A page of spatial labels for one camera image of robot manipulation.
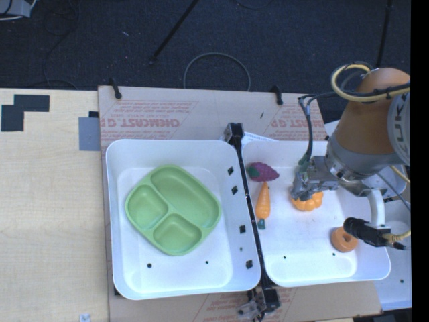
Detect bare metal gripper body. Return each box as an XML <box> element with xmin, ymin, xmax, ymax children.
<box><xmin>302</xmin><ymin>156</ymin><xmax>363</xmax><ymax>192</ymax></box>

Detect orange pumpkin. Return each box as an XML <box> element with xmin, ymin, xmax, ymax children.
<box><xmin>290</xmin><ymin>189</ymin><xmax>324</xmax><ymax>213</ymax></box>

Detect purple grapes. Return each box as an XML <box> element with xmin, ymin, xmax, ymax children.
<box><xmin>246</xmin><ymin>161</ymin><xmax>280</xmax><ymax>183</ymax></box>

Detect orange carrot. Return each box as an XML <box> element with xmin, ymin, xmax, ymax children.
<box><xmin>255</xmin><ymin>181</ymin><xmax>271</xmax><ymax>231</ymax></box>

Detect thin black and white rod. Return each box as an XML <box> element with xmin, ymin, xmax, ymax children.
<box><xmin>231</xmin><ymin>136</ymin><xmax>269</xmax><ymax>292</ymax></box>

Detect white plastic tray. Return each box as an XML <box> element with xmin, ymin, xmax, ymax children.
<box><xmin>241</xmin><ymin>139</ymin><xmax>392</xmax><ymax>288</ymax></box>
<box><xmin>105</xmin><ymin>138</ymin><xmax>263</xmax><ymax>301</ymax></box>

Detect orange doughnut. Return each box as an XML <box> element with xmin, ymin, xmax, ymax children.
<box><xmin>330</xmin><ymin>226</ymin><xmax>359</xmax><ymax>254</ymax></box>

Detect white printed paper sheet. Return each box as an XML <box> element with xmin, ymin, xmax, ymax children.
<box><xmin>242</xmin><ymin>131</ymin><xmax>280</xmax><ymax>144</ymax></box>

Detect green divided plate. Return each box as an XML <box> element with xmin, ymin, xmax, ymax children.
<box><xmin>125</xmin><ymin>164</ymin><xmax>223</xmax><ymax>257</ymax></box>

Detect brown cardboard board red print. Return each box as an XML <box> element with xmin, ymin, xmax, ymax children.
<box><xmin>97</xmin><ymin>85</ymin><xmax>383</xmax><ymax>322</ymax></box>

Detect black cylinder on white bracket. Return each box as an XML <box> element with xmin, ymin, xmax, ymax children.
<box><xmin>343</xmin><ymin>182</ymin><xmax>393</xmax><ymax>248</ymax></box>

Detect black block with thin wires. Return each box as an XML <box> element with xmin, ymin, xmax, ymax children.
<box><xmin>223</xmin><ymin>122</ymin><xmax>244</xmax><ymax>144</ymax></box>
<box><xmin>260</xmin><ymin>288</ymin><xmax>280</xmax><ymax>313</ymax></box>

